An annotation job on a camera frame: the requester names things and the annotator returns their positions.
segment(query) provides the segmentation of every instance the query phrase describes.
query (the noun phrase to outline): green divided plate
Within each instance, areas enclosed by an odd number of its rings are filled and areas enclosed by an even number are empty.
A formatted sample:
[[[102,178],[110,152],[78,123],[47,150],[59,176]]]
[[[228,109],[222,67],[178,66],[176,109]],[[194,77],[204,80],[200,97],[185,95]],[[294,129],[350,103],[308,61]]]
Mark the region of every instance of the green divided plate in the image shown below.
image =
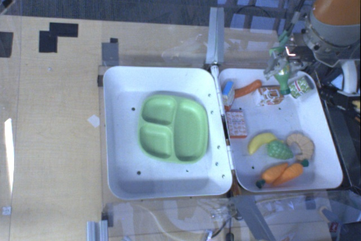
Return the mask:
[[[158,160],[195,163],[208,145],[208,118],[198,102],[156,94],[142,106],[138,127],[142,151]]]

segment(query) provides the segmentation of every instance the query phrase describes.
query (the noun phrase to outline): green toy vegetable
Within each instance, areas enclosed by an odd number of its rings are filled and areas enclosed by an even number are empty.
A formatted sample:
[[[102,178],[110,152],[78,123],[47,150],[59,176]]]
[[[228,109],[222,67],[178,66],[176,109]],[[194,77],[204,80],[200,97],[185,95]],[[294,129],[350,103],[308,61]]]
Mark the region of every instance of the green toy vegetable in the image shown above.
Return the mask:
[[[293,153],[290,148],[284,144],[282,141],[276,139],[267,144],[267,154],[270,157],[275,157],[276,159],[290,159],[293,157]]]

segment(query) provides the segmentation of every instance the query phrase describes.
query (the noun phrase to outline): yellow banana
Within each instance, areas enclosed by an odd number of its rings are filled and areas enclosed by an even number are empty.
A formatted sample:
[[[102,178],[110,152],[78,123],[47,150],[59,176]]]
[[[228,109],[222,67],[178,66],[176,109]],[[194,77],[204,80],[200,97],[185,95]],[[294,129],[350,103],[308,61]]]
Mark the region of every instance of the yellow banana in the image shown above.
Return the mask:
[[[256,152],[259,149],[259,147],[261,147],[263,144],[267,144],[276,139],[277,138],[272,133],[262,133],[255,136],[248,144],[249,154],[250,155],[254,154],[254,152]]]

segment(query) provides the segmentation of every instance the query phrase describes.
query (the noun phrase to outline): clear plastic panel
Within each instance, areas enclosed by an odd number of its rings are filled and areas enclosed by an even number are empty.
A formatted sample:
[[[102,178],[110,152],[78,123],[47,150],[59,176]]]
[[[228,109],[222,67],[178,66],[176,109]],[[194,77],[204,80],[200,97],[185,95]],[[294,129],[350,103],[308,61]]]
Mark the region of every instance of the clear plastic panel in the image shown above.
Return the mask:
[[[221,68],[265,68],[269,49],[278,45],[278,35],[292,18],[293,4],[288,0],[218,0],[217,6],[224,9]],[[306,1],[295,32],[304,27],[310,7]],[[203,67],[209,27],[106,21],[102,65]]]
[[[19,97],[22,0],[0,4],[0,239],[10,236]]]
[[[352,191],[239,195],[108,204],[109,239],[352,240],[361,197]]]

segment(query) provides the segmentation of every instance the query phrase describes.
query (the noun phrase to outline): black tape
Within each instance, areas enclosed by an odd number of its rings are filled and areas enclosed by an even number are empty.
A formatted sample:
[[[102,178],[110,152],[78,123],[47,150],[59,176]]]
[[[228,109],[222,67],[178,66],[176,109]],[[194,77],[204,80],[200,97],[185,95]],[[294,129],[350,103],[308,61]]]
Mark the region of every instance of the black tape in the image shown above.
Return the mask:
[[[98,87],[103,87],[103,76],[98,75],[97,83]]]
[[[0,32],[0,58],[9,58],[12,52],[12,32]]]
[[[50,33],[53,37],[78,37],[78,24],[51,22]]]
[[[39,32],[39,52],[58,52],[58,38],[49,31]]]
[[[5,8],[8,8],[11,3],[12,3],[12,0],[4,0],[4,1],[2,2],[2,4],[4,5]]]

